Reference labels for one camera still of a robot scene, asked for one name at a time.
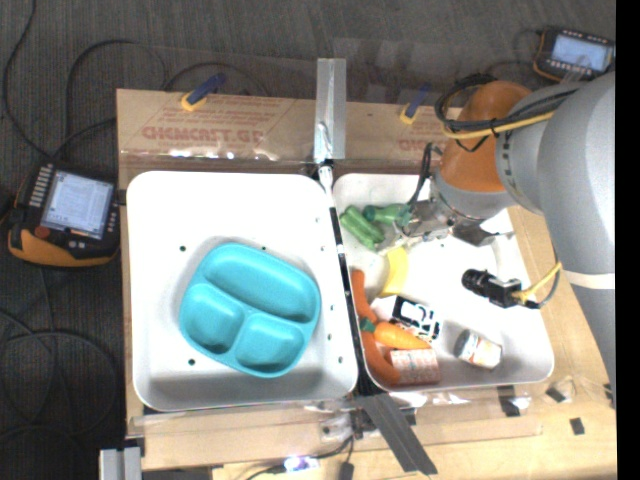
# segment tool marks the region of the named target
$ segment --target white tray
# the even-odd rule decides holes
[[[328,400],[353,389],[357,363],[320,185],[289,174],[147,172],[127,190],[127,218],[133,383],[147,406],[181,411]],[[300,362],[282,377],[238,372],[196,351],[180,333],[191,276],[207,252],[231,240],[265,247],[319,285],[318,325]]]
[[[372,204],[403,203],[413,194],[418,177],[407,175],[347,174],[334,186],[336,208],[359,209]],[[428,184],[423,192],[428,192]],[[492,233],[513,231],[505,210],[483,227]],[[343,241],[350,267],[365,272],[369,301],[380,293],[387,278],[387,260],[361,245],[348,231]],[[409,274],[402,295],[426,303],[443,321],[434,341],[442,381],[410,391],[442,391],[504,384],[537,383],[553,371],[554,356],[540,312],[521,306],[500,308],[462,286],[470,268],[488,270],[502,280],[518,278],[529,286],[526,268],[515,236],[500,237],[493,246],[474,247],[452,236],[423,242],[409,250]],[[462,362],[452,351],[460,332],[469,328],[502,345],[501,363],[489,371]]]

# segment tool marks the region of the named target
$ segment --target wooden surface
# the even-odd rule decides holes
[[[144,105],[144,99],[136,100]],[[136,128],[131,115],[136,105],[119,107],[119,121]],[[395,109],[371,105],[359,115],[387,123]],[[120,114],[128,116],[120,119]],[[392,126],[393,133],[406,130]],[[427,123],[429,133],[436,133]],[[130,135],[123,137],[130,140]],[[403,157],[407,167],[415,158]],[[165,168],[140,156],[121,154],[121,188],[141,171]],[[510,209],[516,236],[532,280],[541,278],[553,265],[553,253],[544,219],[522,208]],[[300,407],[269,407],[266,410],[199,411],[143,417],[143,406],[133,389],[131,376],[130,302],[126,211],[123,210],[123,297],[125,306],[125,352],[127,420],[131,436],[144,435],[145,470],[222,465],[212,469],[216,480],[242,480],[261,467],[272,465],[291,453],[324,453],[335,447],[320,434],[325,415]],[[593,336],[564,277],[552,301],[542,309],[543,319],[555,354],[555,370],[549,383],[518,388],[530,406],[523,415],[507,418],[496,400],[482,396],[462,406],[427,405],[418,411],[415,433],[443,479],[603,479],[617,478],[616,413],[600,386],[607,382],[602,359]],[[556,403],[544,395],[549,384],[569,386],[570,400]],[[579,418],[584,434],[575,435],[571,420]],[[297,473],[296,478],[337,478],[346,454],[321,461],[318,470]],[[355,479],[421,478],[402,471],[380,437],[368,436],[356,442],[351,462]]]

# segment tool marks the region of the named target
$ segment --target display screen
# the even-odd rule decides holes
[[[112,192],[113,185],[105,181],[56,171],[41,224],[100,240]]]
[[[553,46],[551,58],[594,71],[605,71],[611,62],[612,50],[611,46],[604,44],[559,35]]]

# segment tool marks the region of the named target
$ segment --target blue clamp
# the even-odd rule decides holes
[[[431,85],[424,84],[420,87],[420,90],[411,103],[407,103],[400,112],[400,121],[405,124],[413,124],[418,114],[418,107],[422,105],[427,98],[427,93],[431,90]]]
[[[227,77],[224,75],[224,73],[213,75],[206,82],[182,97],[182,108],[189,112],[193,112],[198,107],[204,105],[204,102],[207,101],[207,94],[218,90],[224,85],[226,81]]]

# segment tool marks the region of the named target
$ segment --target blue plate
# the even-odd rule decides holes
[[[291,370],[320,316],[320,290],[271,254],[228,242],[198,266],[180,305],[180,331],[203,354],[257,377]]]

